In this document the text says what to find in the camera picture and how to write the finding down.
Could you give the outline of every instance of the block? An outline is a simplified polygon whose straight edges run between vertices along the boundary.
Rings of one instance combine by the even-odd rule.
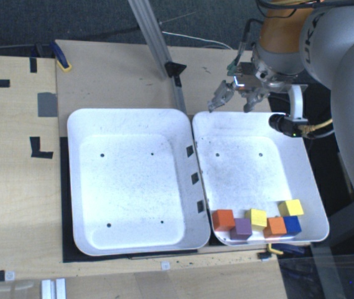
[[[228,232],[235,226],[235,218],[231,209],[218,209],[212,214],[214,231]]]
[[[299,199],[284,201],[278,205],[281,216],[301,216],[304,215]]]
[[[263,230],[265,238],[277,238],[287,234],[283,217],[270,217],[267,219],[267,226]]]
[[[284,225],[286,226],[286,236],[295,236],[301,232],[301,225],[297,216],[283,217]]]
[[[248,218],[235,218],[235,226],[230,231],[232,240],[247,240],[252,234],[253,230]]]
[[[245,213],[245,218],[250,219],[251,228],[255,231],[263,231],[266,227],[266,211],[260,209],[251,208]]]

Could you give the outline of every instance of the white tray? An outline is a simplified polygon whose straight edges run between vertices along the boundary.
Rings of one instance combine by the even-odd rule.
[[[268,217],[280,216],[277,205],[300,199],[302,232],[295,237],[265,239],[253,232],[247,241],[231,240],[229,232],[215,232],[226,245],[269,242],[315,242],[329,232],[327,216],[312,174],[304,142],[273,130],[272,113],[200,112],[193,133],[210,212],[232,209],[244,217],[251,208]]]
[[[73,236],[88,255],[197,249],[210,237],[187,116],[81,109],[67,123]]]

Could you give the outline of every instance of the white cable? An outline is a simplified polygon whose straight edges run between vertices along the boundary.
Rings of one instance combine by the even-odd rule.
[[[210,42],[210,43],[215,43],[215,44],[220,44],[223,45],[224,47],[226,47],[227,49],[233,50],[229,45],[222,43],[222,42],[218,42],[218,41],[214,41],[214,40],[207,40],[207,39],[202,39],[200,37],[191,37],[191,36],[186,36],[185,34],[179,34],[179,33],[171,33],[171,32],[165,32],[162,31],[164,34],[168,34],[170,36],[176,36],[176,37],[187,37],[189,39],[194,39],[194,40],[199,40],[199,41],[204,41],[204,42]]]

